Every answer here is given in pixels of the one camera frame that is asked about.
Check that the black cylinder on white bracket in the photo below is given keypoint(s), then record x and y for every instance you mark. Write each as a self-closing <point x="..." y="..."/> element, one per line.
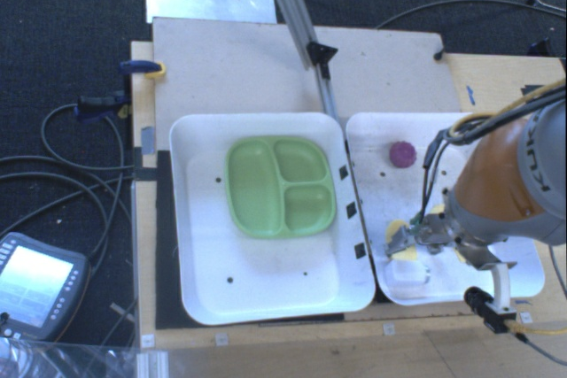
<point x="491" y="310"/>

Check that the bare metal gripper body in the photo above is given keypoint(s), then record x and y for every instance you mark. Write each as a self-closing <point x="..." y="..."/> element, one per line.
<point x="436" y="232"/>

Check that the purple grapes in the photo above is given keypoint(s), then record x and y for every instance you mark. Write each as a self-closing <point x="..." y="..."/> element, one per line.
<point x="402" y="155"/>

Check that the clear plastic bottle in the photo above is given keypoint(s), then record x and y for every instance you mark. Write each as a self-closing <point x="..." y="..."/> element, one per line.
<point x="405" y="272"/>

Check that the green divided plate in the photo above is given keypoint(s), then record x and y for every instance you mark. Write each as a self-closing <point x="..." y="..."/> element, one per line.
<point x="252" y="186"/>

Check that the yellow toy food piece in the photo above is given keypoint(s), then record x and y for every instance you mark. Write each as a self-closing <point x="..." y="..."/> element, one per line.
<point x="393" y="229"/>

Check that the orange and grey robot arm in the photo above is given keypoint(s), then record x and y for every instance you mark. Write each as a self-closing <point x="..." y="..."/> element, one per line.
<point x="496" y="181"/>

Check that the white plastic tray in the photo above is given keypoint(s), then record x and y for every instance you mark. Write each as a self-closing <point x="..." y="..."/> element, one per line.
<point x="381" y="190"/>
<point x="266" y="279"/>

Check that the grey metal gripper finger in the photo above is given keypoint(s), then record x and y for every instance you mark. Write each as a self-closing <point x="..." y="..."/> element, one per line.
<point x="394" y="248"/>
<point x="405" y="232"/>

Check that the thin black rod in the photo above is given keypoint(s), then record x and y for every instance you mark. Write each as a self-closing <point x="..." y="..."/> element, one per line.
<point x="358" y="199"/>

